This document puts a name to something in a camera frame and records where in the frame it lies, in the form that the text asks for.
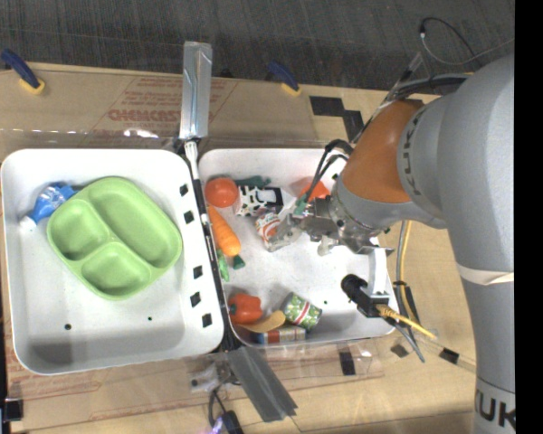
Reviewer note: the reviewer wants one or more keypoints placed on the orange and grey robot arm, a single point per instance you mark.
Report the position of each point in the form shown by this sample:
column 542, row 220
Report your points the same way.
column 461, row 161

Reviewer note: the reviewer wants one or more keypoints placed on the dark green toy vegetable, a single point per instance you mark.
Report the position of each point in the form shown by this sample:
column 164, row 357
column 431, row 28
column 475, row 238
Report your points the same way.
column 252, row 181

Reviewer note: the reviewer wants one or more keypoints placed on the orange toy food piece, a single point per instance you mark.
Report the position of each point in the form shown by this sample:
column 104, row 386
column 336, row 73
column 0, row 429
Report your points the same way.
column 319, row 191

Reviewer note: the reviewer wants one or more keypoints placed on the red tomato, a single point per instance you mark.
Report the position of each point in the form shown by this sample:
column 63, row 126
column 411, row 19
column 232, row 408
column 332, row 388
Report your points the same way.
column 221, row 192

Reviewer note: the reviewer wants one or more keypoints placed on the brown cardboard board red print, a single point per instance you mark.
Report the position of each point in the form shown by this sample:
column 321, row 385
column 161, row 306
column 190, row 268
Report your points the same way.
column 117, row 102

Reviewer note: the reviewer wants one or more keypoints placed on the white plastic tray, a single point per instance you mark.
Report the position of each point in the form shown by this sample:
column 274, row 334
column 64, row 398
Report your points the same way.
column 117, row 333
column 294, row 278

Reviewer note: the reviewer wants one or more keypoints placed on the black cylinder on white bracket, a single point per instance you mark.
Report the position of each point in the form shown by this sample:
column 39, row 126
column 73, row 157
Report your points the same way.
column 363, row 293

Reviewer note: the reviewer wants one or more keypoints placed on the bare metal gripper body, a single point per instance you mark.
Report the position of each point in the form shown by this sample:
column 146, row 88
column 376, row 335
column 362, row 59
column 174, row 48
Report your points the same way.
column 320, row 219

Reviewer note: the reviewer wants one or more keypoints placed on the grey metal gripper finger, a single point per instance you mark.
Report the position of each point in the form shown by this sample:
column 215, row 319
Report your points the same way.
column 327, row 245
column 286, row 238

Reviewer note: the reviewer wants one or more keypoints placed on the orange carrot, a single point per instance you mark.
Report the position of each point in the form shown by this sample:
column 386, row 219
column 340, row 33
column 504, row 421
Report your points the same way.
column 224, row 233

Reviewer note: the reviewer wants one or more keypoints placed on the green divided plate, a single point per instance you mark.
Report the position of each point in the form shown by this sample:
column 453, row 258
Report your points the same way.
column 117, row 238

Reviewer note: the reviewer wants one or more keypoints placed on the red bell pepper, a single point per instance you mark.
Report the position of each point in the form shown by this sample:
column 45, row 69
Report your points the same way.
column 244, row 308

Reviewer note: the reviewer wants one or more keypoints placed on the blue and white packet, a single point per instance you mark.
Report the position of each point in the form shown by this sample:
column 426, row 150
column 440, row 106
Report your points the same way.
column 49, row 201

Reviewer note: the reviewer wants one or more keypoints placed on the green and white can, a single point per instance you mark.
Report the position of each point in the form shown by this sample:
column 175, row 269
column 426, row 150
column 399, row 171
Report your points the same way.
column 302, row 311

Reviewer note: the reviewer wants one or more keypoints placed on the green pea pod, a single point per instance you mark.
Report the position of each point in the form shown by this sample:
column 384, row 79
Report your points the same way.
column 223, row 267

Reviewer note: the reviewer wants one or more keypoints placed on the red blue and white carton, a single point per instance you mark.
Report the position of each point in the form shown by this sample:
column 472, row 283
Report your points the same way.
column 282, row 335

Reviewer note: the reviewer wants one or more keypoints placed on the black and white cow-print carton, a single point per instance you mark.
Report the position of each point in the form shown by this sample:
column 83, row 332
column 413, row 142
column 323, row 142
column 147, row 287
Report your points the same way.
column 255, row 200

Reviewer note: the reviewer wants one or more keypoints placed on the red and white can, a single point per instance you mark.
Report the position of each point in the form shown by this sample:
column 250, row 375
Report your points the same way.
column 267, row 226

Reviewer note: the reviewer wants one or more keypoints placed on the yellow banana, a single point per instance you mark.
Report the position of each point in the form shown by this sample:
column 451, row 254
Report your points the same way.
column 267, row 323

